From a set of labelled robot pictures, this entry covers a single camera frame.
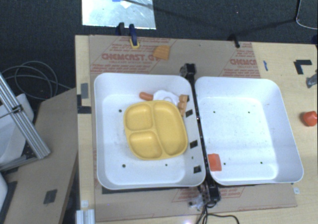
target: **metal bracket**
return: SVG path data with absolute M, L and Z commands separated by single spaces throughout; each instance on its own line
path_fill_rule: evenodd
M 306 78 L 306 84 L 307 84 L 308 88 L 310 88 L 313 85 L 317 84 L 317 70 L 316 70 L 316 74 L 314 74 L 311 77 Z
M 36 158 L 36 157 L 28 158 L 26 155 L 23 155 L 20 158 L 16 158 L 13 161 L 10 161 L 8 163 L 0 165 L 0 171 L 1 172 L 5 172 L 5 171 L 11 170 L 13 168 L 16 168 L 16 167 L 19 167 L 19 166 L 34 162 L 37 159 L 38 158 Z
M 195 87 L 194 87 L 194 81 L 195 81 L 194 75 L 195 74 L 196 74 L 195 64 L 185 64 L 184 66 L 181 67 L 179 75 L 184 77 L 185 79 L 187 79 L 191 85 L 193 101 L 194 101 L 194 106 L 195 106 L 195 113 L 196 113 L 196 117 L 197 117 L 199 134 L 200 134 L 200 141 L 201 141 L 201 146 L 202 146 L 202 153 L 203 153 L 203 158 L 204 158 L 204 163 L 205 163 L 205 168 L 206 168 L 205 182 L 207 183 L 207 188 L 208 188 L 209 195 L 210 195 L 210 202 L 209 203 L 214 204 L 214 203 L 218 202 L 221 199 L 221 197 L 220 197 L 218 185 L 213 180 L 213 178 L 211 176 L 209 162 L 208 162 L 207 154 L 205 151 L 205 144 L 204 144 L 202 126 L 201 126 L 201 121 L 200 121 L 198 101 L 196 98 L 197 95 L 196 95 Z
M 95 211 L 89 209 L 87 211 L 76 211 L 76 224 L 95 224 Z
M 17 106 L 12 108 L 11 112 L 8 112 L 5 115 L 0 116 L 0 119 L 7 116 L 7 115 L 13 114 L 13 113 L 16 114 L 18 112 L 21 112 L 22 110 L 23 110 L 22 105 L 17 105 Z
M 0 101 L 9 115 L 20 129 L 26 141 L 32 148 L 38 159 L 42 159 L 50 153 L 49 148 L 37 133 L 34 125 L 26 116 L 14 93 L 0 73 Z

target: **black clip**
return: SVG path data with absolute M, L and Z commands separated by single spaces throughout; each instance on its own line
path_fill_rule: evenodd
M 12 108 L 12 111 L 11 111 L 11 112 L 6 113 L 6 114 L 0 116 L 0 119 L 3 118 L 3 117 L 5 117 L 5 116 L 7 116 L 7 115 L 10 115 L 10 114 L 19 113 L 19 112 L 21 112 L 22 110 L 23 110 L 22 105 L 21 105 L 21 104 L 20 104 L 20 105 L 17 105 L 17 106 L 15 106 L 15 107 Z
M 236 36 L 234 33 L 231 34 L 231 35 L 228 37 L 227 40 L 228 40 L 228 41 L 234 41 L 235 47 L 236 47 L 236 48 L 240 48 L 238 38 L 237 38 L 237 36 Z
M 189 64 L 189 63 L 186 63 L 185 65 L 183 65 L 181 68 L 180 68 L 180 73 L 179 75 L 184 77 L 184 78 L 187 78 L 188 76 L 194 76 L 195 74 L 197 73 L 197 70 L 195 68 L 195 64 Z
M 119 23 L 119 25 L 116 27 L 115 35 L 117 36 L 125 35 L 125 24 L 123 22 Z

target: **cardboard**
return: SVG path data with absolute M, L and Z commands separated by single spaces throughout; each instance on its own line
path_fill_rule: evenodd
M 75 89 L 41 103 L 35 128 L 52 152 L 4 177 L 17 181 L 5 224 L 63 222 L 77 168 L 76 104 Z M 48 203 L 50 191 L 55 198 Z
M 251 43 L 139 38 L 140 48 L 131 49 L 129 37 L 90 36 L 90 94 L 92 104 L 92 148 L 94 163 L 94 208 L 97 222 L 143 219 L 152 217 L 198 214 L 189 202 L 198 195 L 197 188 L 112 192 L 102 189 L 96 177 L 96 146 L 94 140 L 93 82 L 103 72 L 177 75 L 185 63 L 195 63 L 196 78 L 200 76 L 233 76 L 259 78 L 260 74 Z M 152 56 L 159 45 L 170 46 L 169 60 Z M 226 187 L 220 189 L 221 201 L 211 212 L 246 211 L 295 207 L 290 184 Z

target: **white bin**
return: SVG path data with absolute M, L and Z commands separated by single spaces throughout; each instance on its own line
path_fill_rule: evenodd
M 220 156 L 222 185 L 297 182 L 303 167 L 278 86 L 267 79 L 202 77 L 195 84 L 205 151 Z M 141 160 L 130 151 L 123 125 L 140 92 L 189 95 L 184 117 L 189 145 L 184 154 Z M 108 189 L 189 187 L 206 176 L 191 86 L 175 75 L 104 73 L 94 82 L 97 177 Z M 191 142 L 198 146 L 191 148 Z

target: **table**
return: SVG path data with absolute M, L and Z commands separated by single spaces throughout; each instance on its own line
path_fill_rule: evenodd
M 42 102 L 35 128 L 51 153 L 5 176 L 17 184 L 4 224 L 63 222 L 77 169 L 76 90 Z
M 109 37 L 109 42 L 116 41 L 114 36 Z M 228 44 L 220 41 L 178 40 L 176 43 L 187 44 L 184 52 L 198 54 L 203 48 L 227 48 Z M 180 56 L 180 46 L 173 44 L 170 57 Z M 300 191 L 296 195 L 298 206 L 296 208 L 272 209 L 266 211 L 235 212 L 241 223 L 273 223 L 278 218 L 280 223 L 315 223 L 318 219 L 318 175 L 317 175 L 317 127 L 306 127 L 300 119 L 300 114 L 317 110 L 317 85 L 308 89 L 306 77 L 315 73 L 317 64 L 317 49 L 314 45 L 299 44 L 275 44 L 252 43 L 251 44 L 261 78 L 268 78 L 278 84 L 282 92 L 285 107 L 294 133 L 295 141 L 304 167 L 303 179 L 294 185 Z M 87 87 L 85 98 L 81 99 L 83 110 L 78 115 L 79 123 L 79 176 L 81 209 L 94 209 L 94 171 L 93 171 L 93 127 L 91 115 L 85 113 L 85 109 L 91 106 L 90 93 L 90 38 L 88 36 L 76 37 L 76 63 L 77 63 L 77 94 L 82 95 L 83 88 Z M 296 72 L 295 60 L 311 60 L 313 66 L 302 66 L 303 75 Z M 166 64 L 165 70 L 173 70 L 173 66 Z M 160 74 L 157 67 L 151 69 L 151 73 Z M 181 216 L 167 218 L 153 218 L 142 220 L 128 220 L 125 223 L 195 223 L 197 216 Z M 228 220 L 209 218 L 209 223 L 228 223 Z

